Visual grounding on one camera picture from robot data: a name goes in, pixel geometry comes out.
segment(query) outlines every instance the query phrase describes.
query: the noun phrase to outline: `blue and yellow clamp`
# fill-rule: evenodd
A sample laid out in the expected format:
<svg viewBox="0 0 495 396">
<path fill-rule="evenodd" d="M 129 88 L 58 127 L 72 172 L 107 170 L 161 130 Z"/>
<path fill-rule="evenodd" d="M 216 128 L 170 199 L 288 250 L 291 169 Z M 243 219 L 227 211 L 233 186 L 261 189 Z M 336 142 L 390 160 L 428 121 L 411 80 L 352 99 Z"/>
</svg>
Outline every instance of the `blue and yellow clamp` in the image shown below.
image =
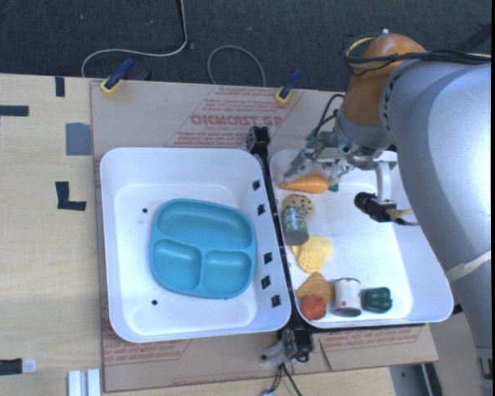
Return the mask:
<svg viewBox="0 0 495 396">
<path fill-rule="evenodd" d="M 275 94 L 275 101 L 277 104 L 283 106 L 290 100 L 292 94 L 291 89 L 299 81 L 300 76 L 301 76 L 300 70 L 296 69 L 294 74 L 291 75 L 290 79 L 288 79 L 286 83 L 278 89 L 278 91 Z"/>
<path fill-rule="evenodd" d="M 112 94 L 121 85 L 121 79 L 134 67 L 135 60 L 127 59 L 120 64 L 112 75 L 105 79 L 100 87 L 105 94 Z"/>
</svg>

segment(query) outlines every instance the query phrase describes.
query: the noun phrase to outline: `cardboard box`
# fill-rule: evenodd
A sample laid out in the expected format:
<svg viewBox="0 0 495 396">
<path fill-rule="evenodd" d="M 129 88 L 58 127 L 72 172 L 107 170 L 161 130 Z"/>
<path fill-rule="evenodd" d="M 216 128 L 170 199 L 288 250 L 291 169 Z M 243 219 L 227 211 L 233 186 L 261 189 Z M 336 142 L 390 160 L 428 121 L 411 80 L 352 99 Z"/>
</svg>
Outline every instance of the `cardboard box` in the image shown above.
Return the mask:
<svg viewBox="0 0 495 396">
<path fill-rule="evenodd" d="M 99 163 L 118 147 L 234 148 L 252 126 L 271 134 L 270 156 L 300 149 L 317 124 L 330 92 L 296 90 L 286 106 L 274 102 L 276 89 L 150 82 L 123 82 L 111 96 L 92 82 L 92 141 L 97 199 L 102 347 L 105 391 L 273 377 L 259 351 L 276 343 L 275 332 L 170 342 L 130 343 L 112 330 L 108 318 Z M 309 361 L 295 363 L 295 375 L 435 361 L 427 325 L 352 330 L 313 335 Z"/>
</svg>

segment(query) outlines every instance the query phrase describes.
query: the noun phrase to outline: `red tomato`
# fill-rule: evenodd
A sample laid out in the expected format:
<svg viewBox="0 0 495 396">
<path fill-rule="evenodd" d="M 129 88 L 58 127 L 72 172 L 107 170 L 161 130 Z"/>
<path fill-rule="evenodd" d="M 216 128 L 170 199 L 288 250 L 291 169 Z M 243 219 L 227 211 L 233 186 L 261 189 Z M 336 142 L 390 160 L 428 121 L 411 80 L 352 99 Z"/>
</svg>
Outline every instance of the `red tomato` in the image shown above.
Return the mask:
<svg viewBox="0 0 495 396">
<path fill-rule="evenodd" d="M 327 313 L 327 305 L 317 295 L 308 295 L 300 301 L 300 312 L 308 320 L 319 320 Z"/>
</svg>

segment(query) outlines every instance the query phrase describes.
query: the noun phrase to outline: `dark backdrop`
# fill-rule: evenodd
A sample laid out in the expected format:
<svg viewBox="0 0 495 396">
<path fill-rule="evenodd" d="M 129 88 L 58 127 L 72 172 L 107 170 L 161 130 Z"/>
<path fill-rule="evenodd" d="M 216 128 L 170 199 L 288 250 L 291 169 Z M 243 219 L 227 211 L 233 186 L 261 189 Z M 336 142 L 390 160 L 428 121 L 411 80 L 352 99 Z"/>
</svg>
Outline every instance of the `dark backdrop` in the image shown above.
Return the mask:
<svg viewBox="0 0 495 396">
<path fill-rule="evenodd" d="M 222 45 L 255 55 L 267 85 L 296 68 L 303 88 L 345 89 L 349 72 L 337 56 L 344 34 L 388 28 L 428 50 L 491 53 L 492 0 L 184 0 L 192 49 L 169 59 L 134 57 L 134 75 L 154 81 L 210 83 L 207 60 Z M 83 60 L 107 48 L 174 50 L 182 42 L 176 0 L 0 0 L 0 73 L 80 76 Z M 108 76 L 128 56 L 108 54 L 86 67 Z M 217 83 L 260 85 L 245 54 L 213 58 Z"/>
</svg>

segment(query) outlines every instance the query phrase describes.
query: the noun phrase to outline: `white can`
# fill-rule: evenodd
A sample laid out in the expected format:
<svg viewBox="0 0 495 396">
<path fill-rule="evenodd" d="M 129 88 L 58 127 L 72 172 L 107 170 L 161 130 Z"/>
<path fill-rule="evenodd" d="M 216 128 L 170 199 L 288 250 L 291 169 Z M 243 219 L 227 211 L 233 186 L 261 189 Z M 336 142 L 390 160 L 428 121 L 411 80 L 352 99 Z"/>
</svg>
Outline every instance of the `white can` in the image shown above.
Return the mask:
<svg viewBox="0 0 495 396">
<path fill-rule="evenodd" d="M 357 317 L 361 314 L 361 283 L 357 279 L 344 277 L 336 280 L 336 314 Z"/>
</svg>

